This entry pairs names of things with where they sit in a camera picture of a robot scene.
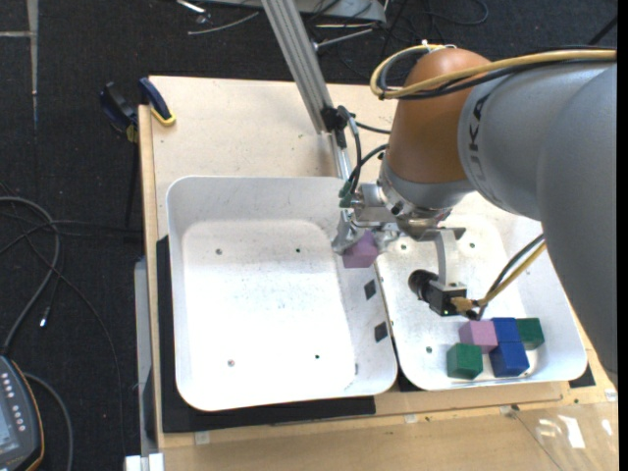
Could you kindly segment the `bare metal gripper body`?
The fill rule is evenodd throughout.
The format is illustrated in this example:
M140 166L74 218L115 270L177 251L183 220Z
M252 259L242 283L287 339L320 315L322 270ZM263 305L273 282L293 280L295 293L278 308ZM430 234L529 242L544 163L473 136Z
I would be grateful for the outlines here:
M417 206L393 188L379 183L360 184L351 201L357 227L397 230L417 241L427 240L452 207Z

